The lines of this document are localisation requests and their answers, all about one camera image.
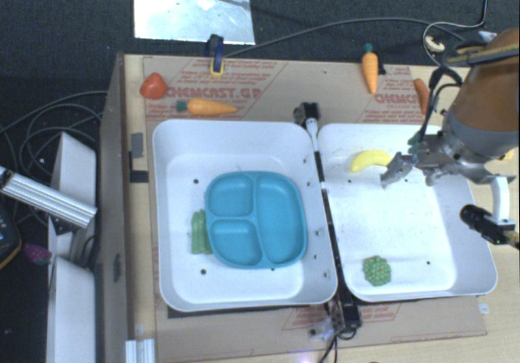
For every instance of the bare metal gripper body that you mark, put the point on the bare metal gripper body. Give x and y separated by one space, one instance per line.
440 156

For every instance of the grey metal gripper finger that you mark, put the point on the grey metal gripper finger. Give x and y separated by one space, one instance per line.
396 170
438 177

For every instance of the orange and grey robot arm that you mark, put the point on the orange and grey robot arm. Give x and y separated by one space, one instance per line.
483 101

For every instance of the yellow banana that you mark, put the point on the yellow banana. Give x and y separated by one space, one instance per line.
367 159

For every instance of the white plastic tray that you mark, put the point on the white plastic tray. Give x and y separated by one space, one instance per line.
402 223
235 142

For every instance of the thin black and white rod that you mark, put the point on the thin black and white rod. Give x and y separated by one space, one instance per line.
325 182

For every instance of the green grapes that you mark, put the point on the green grapes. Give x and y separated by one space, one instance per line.
376 270

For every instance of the orange carrot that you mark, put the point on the orange carrot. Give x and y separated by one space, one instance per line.
211 107
370 69

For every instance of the brown cardboard board red print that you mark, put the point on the brown cardboard board red print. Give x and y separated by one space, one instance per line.
325 89

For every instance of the blue divided plate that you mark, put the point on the blue divided plate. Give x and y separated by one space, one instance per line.
268 211

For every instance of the green toy asparagus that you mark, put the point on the green toy asparagus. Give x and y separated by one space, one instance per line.
199 233

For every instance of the red toy pepper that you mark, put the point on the red toy pepper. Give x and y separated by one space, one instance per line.
153 86

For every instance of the purple grapes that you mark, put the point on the purple grapes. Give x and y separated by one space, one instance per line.
36 254

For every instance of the black cylinder on white bracket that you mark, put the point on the black cylinder on white bracket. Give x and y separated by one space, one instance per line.
481 220

